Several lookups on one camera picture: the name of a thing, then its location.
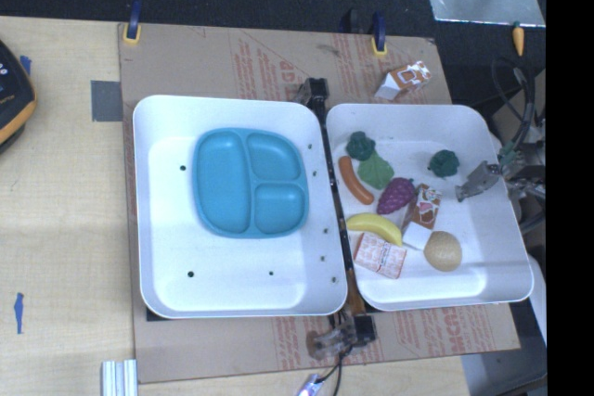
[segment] yellow banana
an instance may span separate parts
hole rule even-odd
[[[396,246],[402,246],[400,228],[387,218],[376,213],[358,213],[346,220],[351,231],[369,231]]]

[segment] toy sausage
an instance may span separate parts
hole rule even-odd
[[[338,167],[341,171],[344,184],[355,198],[364,205],[373,203],[373,194],[359,182],[359,179],[355,175],[355,170],[353,169],[353,161],[348,155],[338,159]]]

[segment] purple grapes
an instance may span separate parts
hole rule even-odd
[[[417,195],[415,186],[407,178],[396,177],[390,181],[378,200],[378,214],[400,210]]]

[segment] cardboard sheet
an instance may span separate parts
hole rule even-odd
[[[139,290],[132,112],[143,97],[189,95],[292,100],[307,78],[326,78],[328,107],[342,103],[451,103],[437,48],[430,39],[388,37],[373,55],[358,34],[279,32],[144,24],[137,45],[122,40],[128,223],[138,379],[141,383],[328,367],[305,346],[309,332],[330,330],[327,317],[163,320]],[[374,94],[386,73],[422,60],[432,74],[422,89],[394,101]],[[430,358],[518,348],[507,304],[374,313],[375,342],[345,364]]]

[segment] wooden table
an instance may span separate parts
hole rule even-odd
[[[122,124],[91,116],[91,82],[120,80],[116,32],[115,22],[0,18],[0,39],[32,60],[39,96],[0,155],[0,394],[97,396],[101,363],[135,357]],[[293,395],[310,373],[140,385],[138,394]],[[340,394],[468,389],[460,359],[448,357],[349,366]]]

